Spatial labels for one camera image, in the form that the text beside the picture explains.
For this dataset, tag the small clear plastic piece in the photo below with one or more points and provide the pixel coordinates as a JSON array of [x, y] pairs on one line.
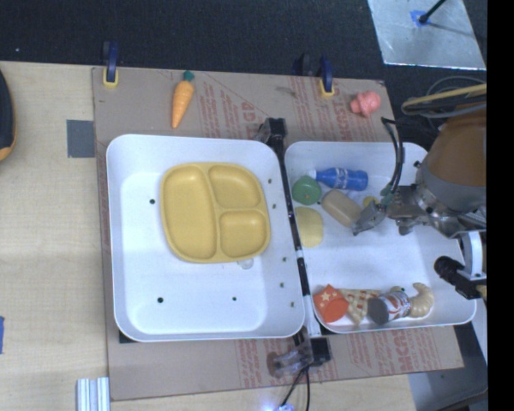
[[245, 263]]

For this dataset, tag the yellow divided plate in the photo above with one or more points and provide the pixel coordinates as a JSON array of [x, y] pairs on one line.
[[188, 212]]

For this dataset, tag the small yellow round toy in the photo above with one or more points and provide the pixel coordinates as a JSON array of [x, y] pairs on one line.
[[369, 200]]

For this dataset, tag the red and white can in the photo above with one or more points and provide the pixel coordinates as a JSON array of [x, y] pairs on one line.
[[392, 306]]

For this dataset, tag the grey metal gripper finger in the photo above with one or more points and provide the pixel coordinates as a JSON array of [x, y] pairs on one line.
[[406, 228], [369, 218]]

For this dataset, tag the pizza slice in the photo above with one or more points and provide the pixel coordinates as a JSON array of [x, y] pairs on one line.
[[357, 302]]

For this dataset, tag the beige bread loaf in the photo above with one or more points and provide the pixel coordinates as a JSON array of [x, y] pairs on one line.
[[340, 207]]

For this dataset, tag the green round toy fruit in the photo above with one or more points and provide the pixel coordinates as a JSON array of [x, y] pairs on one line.
[[306, 190]]

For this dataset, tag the pink toy figure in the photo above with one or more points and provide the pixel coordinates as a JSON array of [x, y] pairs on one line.
[[366, 103]]

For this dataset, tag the white plastic tray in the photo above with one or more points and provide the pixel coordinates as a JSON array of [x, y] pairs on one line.
[[197, 298], [368, 259]]

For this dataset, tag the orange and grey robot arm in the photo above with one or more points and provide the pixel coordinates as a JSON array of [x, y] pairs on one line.
[[458, 152]]

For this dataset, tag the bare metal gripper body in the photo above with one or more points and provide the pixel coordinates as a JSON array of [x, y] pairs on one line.
[[415, 206]]

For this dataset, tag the black cylinder on white bracket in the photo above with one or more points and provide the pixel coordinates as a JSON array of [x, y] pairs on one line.
[[456, 274]]

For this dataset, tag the brown cardboard board red print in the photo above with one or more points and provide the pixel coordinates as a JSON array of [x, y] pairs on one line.
[[240, 109]]

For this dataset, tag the orange carrot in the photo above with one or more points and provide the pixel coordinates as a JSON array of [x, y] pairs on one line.
[[182, 99]]

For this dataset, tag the blue bottle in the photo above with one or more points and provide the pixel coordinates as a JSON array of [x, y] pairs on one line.
[[344, 179]]

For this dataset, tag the pale yellow oval toy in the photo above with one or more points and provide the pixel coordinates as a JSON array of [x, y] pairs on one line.
[[309, 227]]

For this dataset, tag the beige croissant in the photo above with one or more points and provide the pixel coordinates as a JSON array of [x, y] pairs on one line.
[[423, 300]]

